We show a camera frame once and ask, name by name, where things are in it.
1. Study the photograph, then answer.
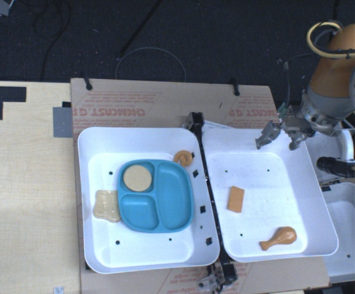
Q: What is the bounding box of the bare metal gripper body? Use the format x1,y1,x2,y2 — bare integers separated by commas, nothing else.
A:
280,98,344,139

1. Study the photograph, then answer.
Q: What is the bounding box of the white plastic tray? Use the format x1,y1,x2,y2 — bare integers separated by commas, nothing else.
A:
77,126,221,274
200,123,340,263
320,181,355,284

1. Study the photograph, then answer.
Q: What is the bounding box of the orange rectangular cracker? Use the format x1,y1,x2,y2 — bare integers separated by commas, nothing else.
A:
226,185,246,214

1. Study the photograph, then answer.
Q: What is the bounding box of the tan swirl pastry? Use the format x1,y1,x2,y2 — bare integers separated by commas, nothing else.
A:
173,149,194,167

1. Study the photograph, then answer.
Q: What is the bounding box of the brown chicken drumstick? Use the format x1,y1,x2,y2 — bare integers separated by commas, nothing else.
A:
259,226,298,252

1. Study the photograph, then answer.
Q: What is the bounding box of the brown cardboard board red print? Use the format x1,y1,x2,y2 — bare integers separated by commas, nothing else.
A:
70,78,332,294

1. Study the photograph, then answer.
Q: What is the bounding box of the blue divided plate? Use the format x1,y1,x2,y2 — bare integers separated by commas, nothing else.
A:
116,159,195,234

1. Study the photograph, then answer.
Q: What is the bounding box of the round beige biscuit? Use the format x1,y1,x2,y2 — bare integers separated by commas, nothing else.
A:
122,164,153,193

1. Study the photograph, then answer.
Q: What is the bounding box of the beige toast slice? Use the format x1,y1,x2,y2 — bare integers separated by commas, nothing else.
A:
92,189,122,224

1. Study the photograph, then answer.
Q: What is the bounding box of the black cylinder on white bracket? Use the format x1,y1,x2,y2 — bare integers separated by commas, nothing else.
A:
316,127,355,179

